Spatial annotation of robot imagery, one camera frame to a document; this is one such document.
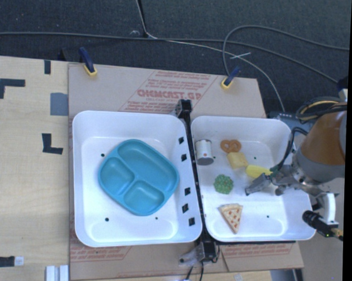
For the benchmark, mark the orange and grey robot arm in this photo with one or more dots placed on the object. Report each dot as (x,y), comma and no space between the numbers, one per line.
(323,142)

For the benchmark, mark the white plastic tray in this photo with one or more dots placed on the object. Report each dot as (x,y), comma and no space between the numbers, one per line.
(262,215)
(90,191)

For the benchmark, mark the pale yellow block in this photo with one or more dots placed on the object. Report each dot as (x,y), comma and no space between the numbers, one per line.
(237,160)

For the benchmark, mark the yellow oblong toy food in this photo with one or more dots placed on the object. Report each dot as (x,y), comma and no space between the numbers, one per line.
(255,171)

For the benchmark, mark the thin black rod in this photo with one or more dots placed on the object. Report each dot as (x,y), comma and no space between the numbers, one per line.
(196,166)

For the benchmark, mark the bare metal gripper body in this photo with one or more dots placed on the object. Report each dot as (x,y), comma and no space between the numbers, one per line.
(288,175)

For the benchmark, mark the green round toy peas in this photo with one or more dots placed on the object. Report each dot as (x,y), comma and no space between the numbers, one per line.
(223,184)

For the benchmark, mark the small white can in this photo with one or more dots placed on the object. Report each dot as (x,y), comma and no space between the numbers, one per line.
(204,151)

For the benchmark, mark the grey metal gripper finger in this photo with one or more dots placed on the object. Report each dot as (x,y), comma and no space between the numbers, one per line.
(259,183)
(281,189)

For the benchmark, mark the black cylinder on white bracket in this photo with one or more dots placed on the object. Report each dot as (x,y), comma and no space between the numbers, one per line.
(317,221)

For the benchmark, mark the pizza slice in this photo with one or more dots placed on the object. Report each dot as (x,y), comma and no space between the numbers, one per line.
(233,217)

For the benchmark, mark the brown cardboard board, red print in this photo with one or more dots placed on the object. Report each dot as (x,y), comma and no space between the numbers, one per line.
(114,88)

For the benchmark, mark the blue divided plate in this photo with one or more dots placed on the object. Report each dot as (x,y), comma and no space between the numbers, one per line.
(137,176)

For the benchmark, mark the orange pretzel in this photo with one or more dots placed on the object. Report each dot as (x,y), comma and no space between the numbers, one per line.
(225,146)

